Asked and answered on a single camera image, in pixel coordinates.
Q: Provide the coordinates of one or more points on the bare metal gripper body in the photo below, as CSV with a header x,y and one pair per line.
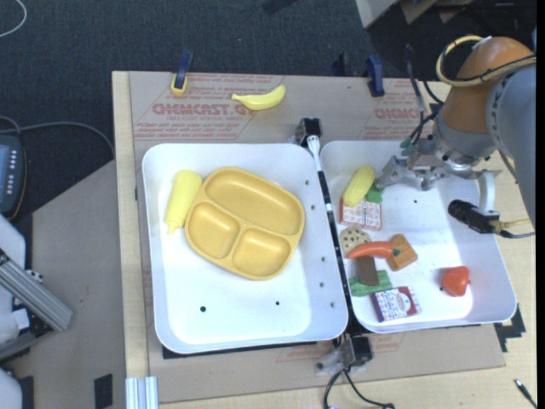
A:
x,y
455,163

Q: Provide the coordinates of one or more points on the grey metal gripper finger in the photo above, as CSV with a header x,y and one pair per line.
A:
x,y
431,180
392,169

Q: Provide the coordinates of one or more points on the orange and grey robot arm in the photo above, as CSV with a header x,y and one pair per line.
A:
x,y
477,100

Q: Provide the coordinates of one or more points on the yellow corn with green husk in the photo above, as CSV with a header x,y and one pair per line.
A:
x,y
358,186

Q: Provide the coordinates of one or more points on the red and white packet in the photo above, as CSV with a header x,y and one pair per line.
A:
x,y
362,217

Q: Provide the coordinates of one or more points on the white plastic tray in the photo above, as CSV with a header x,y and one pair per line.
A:
x,y
447,245
238,305

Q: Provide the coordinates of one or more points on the thin black and white rod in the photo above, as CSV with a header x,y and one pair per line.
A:
x,y
328,205

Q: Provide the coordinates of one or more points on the tan chocolate chip biscuit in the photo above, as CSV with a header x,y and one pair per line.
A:
x,y
352,237

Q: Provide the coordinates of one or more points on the orange carrot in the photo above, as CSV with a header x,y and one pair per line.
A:
x,y
370,249

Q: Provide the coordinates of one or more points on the orange red pepper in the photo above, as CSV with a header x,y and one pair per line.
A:
x,y
455,280

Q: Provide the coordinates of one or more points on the brown chocolate bar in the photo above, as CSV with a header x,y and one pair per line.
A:
x,y
367,272

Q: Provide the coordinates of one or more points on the green lettuce leaf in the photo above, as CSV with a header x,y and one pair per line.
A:
x,y
383,283

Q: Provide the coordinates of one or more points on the pink and white carton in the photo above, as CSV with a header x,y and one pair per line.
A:
x,y
396,304

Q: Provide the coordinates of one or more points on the yellow banana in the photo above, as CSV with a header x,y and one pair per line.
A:
x,y
262,99

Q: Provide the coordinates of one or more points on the yellow divided plate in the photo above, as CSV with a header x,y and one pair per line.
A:
x,y
247,211

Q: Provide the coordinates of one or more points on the yellow mustard bottle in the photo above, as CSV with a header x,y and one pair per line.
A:
x,y
183,198

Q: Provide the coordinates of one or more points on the brown cardboard board red print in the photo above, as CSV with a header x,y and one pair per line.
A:
x,y
264,373

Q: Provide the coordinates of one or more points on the black cylinder on white bracket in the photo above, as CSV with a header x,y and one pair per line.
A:
x,y
472,215

